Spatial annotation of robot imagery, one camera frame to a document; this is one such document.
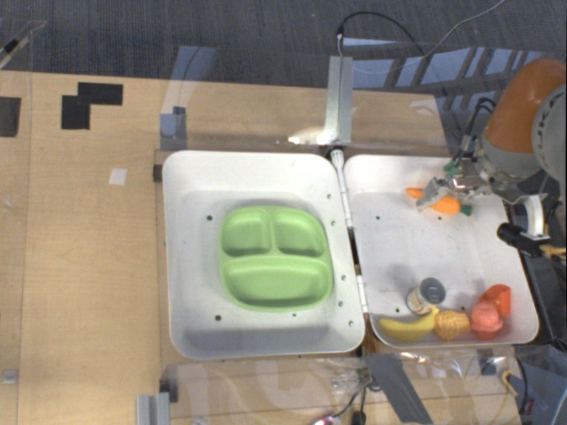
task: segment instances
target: black tape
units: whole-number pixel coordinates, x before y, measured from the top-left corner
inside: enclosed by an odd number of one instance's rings
[[[0,97],[0,137],[15,137],[19,129],[19,97]]]
[[[79,82],[79,103],[122,105],[123,85]]]
[[[90,129],[90,106],[81,104],[77,96],[63,96],[61,129]]]
[[[12,52],[14,49],[16,49],[18,47],[18,40],[17,39],[12,39],[11,41],[9,41],[5,46],[4,46],[4,52],[6,53],[10,53]]]
[[[163,181],[163,166],[159,164],[154,164],[153,166],[153,182],[162,182]]]
[[[478,364],[480,365],[480,374],[482,376],[491,376],[497,374],[497,366],[494,363],[494,353],[490,348],[477,350]]]

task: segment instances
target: metal can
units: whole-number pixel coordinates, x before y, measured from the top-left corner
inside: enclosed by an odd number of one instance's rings
[[[425,315],[431,311],[434,305],[443,302],[445,295],[443,283],[433,277],[428,277],[408,293],[406,304],[413,313]]]

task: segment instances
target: black square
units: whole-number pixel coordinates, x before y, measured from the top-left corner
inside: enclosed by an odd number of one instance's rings
[[[19,97],[0,97],[0,137],[15,137],[19,128]]]
[[[79,82],[79,104],[122,105],[122,85]]]
[[[90,106],[80,104],[78,96],[63,96],[61,129],[90,129]]]

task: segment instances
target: metal bracket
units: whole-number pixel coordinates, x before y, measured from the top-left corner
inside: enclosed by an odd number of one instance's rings
[[[327,112],[322,138],[327,144],[350,143],[353,123],[353,59],[330,57]]]
[[[372,387],[382,388],[402,422],[433,423],[395,354],[374,353],[363,359],[372,374]]]
[[[417,211],[423,211],[425,208],[436,204],[447,193],[447,182],[433,178],[423,190],[423,197],[417,200]]]
[[[136,398],[136,425],[170,425],[169,392],[155,397],[138,395]]]
[[[358,294],[361,297],[361,306],[363,313],[369,313],[369,303],[366,299],[366,290],[364,289],[364,279],[361,275],[356,276],[356,283],[358,285]]]
[[[528,197],[522,197],[520,203],[525,206],[528,215],[528,229],[524,235],[534,241],[549,239],[549,236],[545,235],[544,232],[546,218],[540,196],[530,195]]]

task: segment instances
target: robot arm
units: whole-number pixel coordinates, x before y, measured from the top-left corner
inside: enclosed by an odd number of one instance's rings
[[[557,60],[539,59],[522,68],[504,90],[472,155],[455,158],[445,179],[433,178],[418,209],[445,195],[468,203],[494,193],[513,205],[522,203],[528,229],[503,224],[499,237],[530,255],[540,254],[538,246],[548,239],[540,197],[526,195],[517,185],[543,168],[565,196],[565,80],[565,64]],[[465,135],[461,152],[469,144]]]

